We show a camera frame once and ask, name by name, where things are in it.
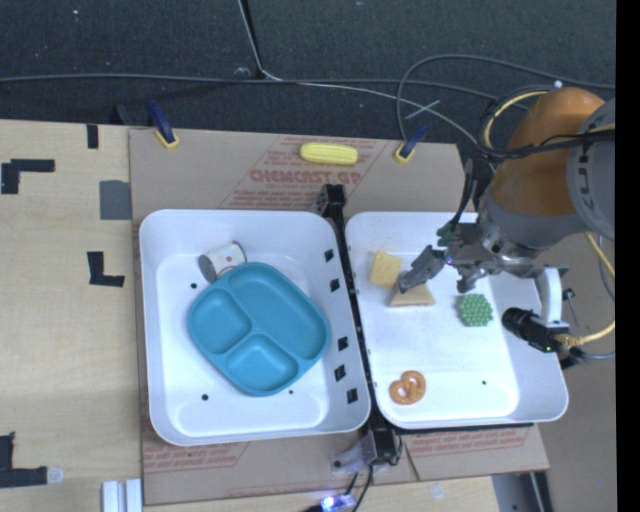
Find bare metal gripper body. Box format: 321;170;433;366
441;222;544;281

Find tan triangular bread slice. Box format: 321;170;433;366
385;282;436;308

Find green grapes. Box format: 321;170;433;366
457;293;495;328

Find yellow cheese slice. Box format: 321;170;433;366
368;250;403;290

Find white plastic tray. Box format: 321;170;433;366
138;208;372;447
344;210;570;430

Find thin black rod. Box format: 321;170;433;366
331;209;385;431

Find orange pretzel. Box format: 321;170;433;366
388;369;427;406

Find yellow corn cob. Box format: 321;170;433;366
299;142;359;166

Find blue divided plate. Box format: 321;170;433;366
187;261;332;398

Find brown cardboard board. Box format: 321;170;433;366
127;127;551;506

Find small white can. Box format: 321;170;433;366
197;240;248;284

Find black cylinder on white bracket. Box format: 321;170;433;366
501;266;572;354

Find black block with wires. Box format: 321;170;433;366
360;424;401;467
317;183;348;219

